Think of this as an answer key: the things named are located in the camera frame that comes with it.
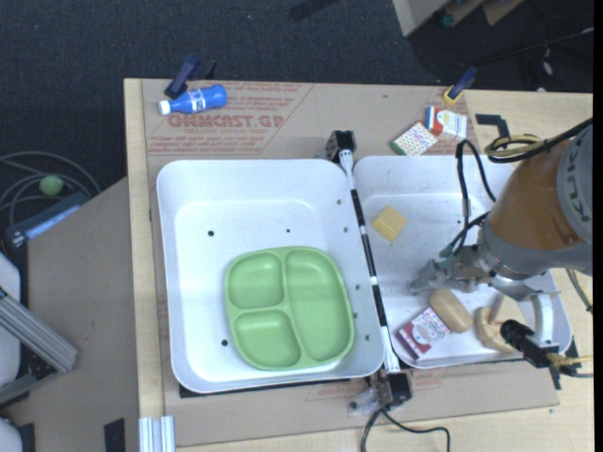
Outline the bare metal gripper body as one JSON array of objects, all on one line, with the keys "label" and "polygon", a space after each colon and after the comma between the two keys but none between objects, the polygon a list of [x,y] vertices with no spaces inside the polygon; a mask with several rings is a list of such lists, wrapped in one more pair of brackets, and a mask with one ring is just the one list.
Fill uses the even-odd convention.
[{"label": "bare metal gripper body", "polygon": [[514,300],[529,300],[548,294],[545,289],[527,284],[530,275],[505,265],[485,246],[462,247],[446,259],[448,273],[439,274],[436,288],[451,285],[469,293],[475,291],[479,284],[485,284]]}]

